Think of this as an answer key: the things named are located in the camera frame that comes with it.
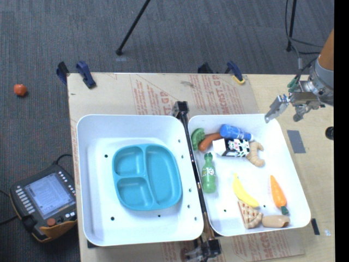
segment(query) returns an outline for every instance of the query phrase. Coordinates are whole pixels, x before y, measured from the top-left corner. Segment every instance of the table top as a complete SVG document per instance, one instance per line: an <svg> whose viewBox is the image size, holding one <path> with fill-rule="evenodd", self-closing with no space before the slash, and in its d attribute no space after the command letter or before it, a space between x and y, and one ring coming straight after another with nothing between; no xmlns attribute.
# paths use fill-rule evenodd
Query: table top
<svg viewBox="0 0 349 262"><path fill-rule="evenodd" d="M238 85L227 74L92 73L97 86L88 89L80 74L67 77L78 219L82 216L76 125L88 114L166 115L175 101L187 101L191 116L209 114L265 114L277 95L287 92L294 75L244 75ZM333 107L312 110L299 122L291 105L276 118L285 137L299 180L317 223L282 232L220 237L222 254L213 261L334 261L334 142L325 137L334 124ZM294 153L288 130L299 131L305 153ZM78 220L81 260L182 261L188 242L150 243L116 247L87 247Z"/></svg>

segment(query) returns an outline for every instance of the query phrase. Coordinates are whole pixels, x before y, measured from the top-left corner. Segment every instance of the ginger root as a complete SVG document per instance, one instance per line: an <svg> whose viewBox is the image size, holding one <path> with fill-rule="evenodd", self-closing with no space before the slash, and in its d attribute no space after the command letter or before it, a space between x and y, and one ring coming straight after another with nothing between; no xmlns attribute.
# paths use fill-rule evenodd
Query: ginger root
<svg viewBox="0 0 349 262"><path fill-rule="evenodd" d="M261 143L253 141L250 143L250 153L246 155L249 162L257 167L263 166L266 162L264 159L258 157L258 150L263 151L264 148Z"/></svg>

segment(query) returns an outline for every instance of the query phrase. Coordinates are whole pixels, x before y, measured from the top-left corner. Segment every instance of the blue clamp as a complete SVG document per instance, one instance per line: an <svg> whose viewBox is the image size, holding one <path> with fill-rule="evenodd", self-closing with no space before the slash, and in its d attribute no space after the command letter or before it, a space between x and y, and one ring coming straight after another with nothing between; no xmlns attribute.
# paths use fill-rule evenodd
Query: blue clamp
<svg viewBox="0 0 349 262"><path fill-rule="evenodd" d="M226 69L225 74L227 74L231 70L234 74L232 76L234 81L236 81L238 84L242 85L245 82L245 80L242 77L242 74L241 74L239 67L237 67L237 65L232 61L229 61L227 63L227 66L228 66L228 68Z"/></svg>
<svg viewBox="0 0 349 262"><path fill-rule="evenodd" d="M61 80L62 83L67 85L67 74L69 74L69 71L67 69L67 66L65 66L65 63L62 61L60 64L58 64L58 68L56 70L57 76Z"/></svg>
<svg viewBox="0 0 349 262"><path fill-rule="evenodd" d="M76 65L77 71L84 76L84 83L88 88L92 88L94 86L96 86L95 81L92 79L92 75L89 71L88 65L80 60L77 65Z"/></svg>

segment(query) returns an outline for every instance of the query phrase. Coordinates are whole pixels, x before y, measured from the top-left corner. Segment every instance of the gray carpet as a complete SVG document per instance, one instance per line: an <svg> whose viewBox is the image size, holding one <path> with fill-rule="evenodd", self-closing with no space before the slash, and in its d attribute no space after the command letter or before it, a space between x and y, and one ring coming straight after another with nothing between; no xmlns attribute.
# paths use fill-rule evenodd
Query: gray carpet
<svg viewBox="0 0 349 262"><path fill-rule="evenodd" d="M74 73L79 60L92 72L196 73L207 62L224 73L229 60L243 74L298 70L286 51L286 0L151 0L117 56L145 1L0 0L0 189L71 152L61 61ZM317 45L296 42L298 51L320 52L333 27L334 0L297 0L293 37ZM301 56L304 65L316 57ZM18 83L28 88L24 98L13 93ZM60 165L73 173L70 157ZM2 193L0 205L0 221L14 215ZM0 261L80 261L77 229L43 245L15 219L0 226Z"/></svg>

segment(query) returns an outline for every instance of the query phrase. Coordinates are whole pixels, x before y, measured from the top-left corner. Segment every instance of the wooden table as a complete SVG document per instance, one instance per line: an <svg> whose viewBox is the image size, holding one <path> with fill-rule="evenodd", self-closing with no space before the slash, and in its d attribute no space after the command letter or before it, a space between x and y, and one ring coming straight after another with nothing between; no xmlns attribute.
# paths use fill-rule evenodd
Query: wooden table
<svg viewBox="0 0 349 262"><path fill-rule="evenodd" d="M77 156L77 141L76 141L76 124L78 120L86 114L165 114L170 110L173 100L186 100L188 104L193 104L191 98L195 101L194 114L200 110L200 93L195 93L193 88L195 85L200 85L200 82L195 82L202 75L199 74L116 74L116 73L92 73L97 87L89 90L82 82L80 74L69 74L68 82L68 96L69 108L71 118L71 133L74 151L74 170L75 182L77 192L77 215L82 217L81 210L81 191L79 182L79 159ZM214 87L214 81L220 81L225 85L226 92L237 92L240 102L237 104L246 113L258 112L265 114L269 111L269 106L274 101L277 95L287 93L287 84L291 81L294 75L244 75L245 87L239 87L234 84L230 76L226 74L207 75L212 84L210 88ZM167 79L168 86L162 87L161 83ZM205 88L207 94L207 82L201 83L201 88ZM176 94L170 96L164 90L169 88ZM185 96L177 98L177 95L185 94ZM142 97L151 97L150 102L146 106L139 101ZM214 109L207 109L206 112L214 111ZM238 113L238 109L234 112L232 109L223 109L223 111L230 111L230 113ZM301 243L300 249L294 254L279 252L279 256L268 257L263 256L260 260L269 258L279 258L279 261L334 261L335 260L335 228L334 228L334 141L325 137L325 130L327 127L334 124L334 110L332 107L319 110L312 110L304 115L304 119L299 122L293 121L295 114L294 107L291 105L278 118L284 134L288 149L290 151L294 166L297 170L300 182L303 186L305 196L307 198L311 217L316 220L319 235L315 235L312 224L308 224L304 228L299 228L296 231L290 230L291 233L297 233L295 238L299 238ZM299 131L306 153L294 153L290 139L288 137L288 130ZM118 246L118 247L95 247L88 248L87 240L83 233L81 221L79 222L79 238L80 238L80 252L81 260L83 262L89 261L140 261L148 258L149 261L181 261L176 244L146 244L146 245L132 245L132 246ZM222 248L231 247L222 243ZM245 253L250 261L257 261L257 258L252 254ZM228 251L216 257L213 261L249 261L247 258L237 255L231 257Z"/></svg>

